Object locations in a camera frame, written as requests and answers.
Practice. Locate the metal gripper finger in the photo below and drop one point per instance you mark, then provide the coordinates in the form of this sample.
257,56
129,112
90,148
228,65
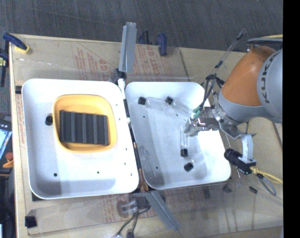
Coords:
199,122
192,131

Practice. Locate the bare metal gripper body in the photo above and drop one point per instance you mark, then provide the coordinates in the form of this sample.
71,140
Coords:
211,119

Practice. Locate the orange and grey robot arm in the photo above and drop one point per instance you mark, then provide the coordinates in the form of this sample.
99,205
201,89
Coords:
241,83

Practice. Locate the clear bottle with black cap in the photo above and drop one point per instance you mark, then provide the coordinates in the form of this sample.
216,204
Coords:
184,152
188,167
152,101
179,105

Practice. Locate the white plastic tray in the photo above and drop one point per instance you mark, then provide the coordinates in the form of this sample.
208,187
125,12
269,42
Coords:
65,172
162,137

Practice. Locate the clear plastic bottle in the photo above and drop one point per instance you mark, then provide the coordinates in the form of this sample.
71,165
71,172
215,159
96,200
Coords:
148,161

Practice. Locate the thin black and white rod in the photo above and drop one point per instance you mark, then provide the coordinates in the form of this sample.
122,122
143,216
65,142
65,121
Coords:
128,113

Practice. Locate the black ribbed block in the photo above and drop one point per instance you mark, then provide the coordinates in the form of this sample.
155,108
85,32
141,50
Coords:
83,128

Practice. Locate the yellow rounded bowl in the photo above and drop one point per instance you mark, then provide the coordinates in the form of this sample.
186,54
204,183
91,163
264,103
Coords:
84,101

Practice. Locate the black round cap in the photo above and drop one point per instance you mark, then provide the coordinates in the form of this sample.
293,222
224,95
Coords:
49,120

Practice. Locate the brown cardboard board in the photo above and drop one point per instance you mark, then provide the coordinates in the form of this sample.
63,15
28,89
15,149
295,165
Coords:
65,56

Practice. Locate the black cylinder on white bracket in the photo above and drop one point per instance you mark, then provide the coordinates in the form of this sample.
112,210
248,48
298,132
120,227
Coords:
239,160

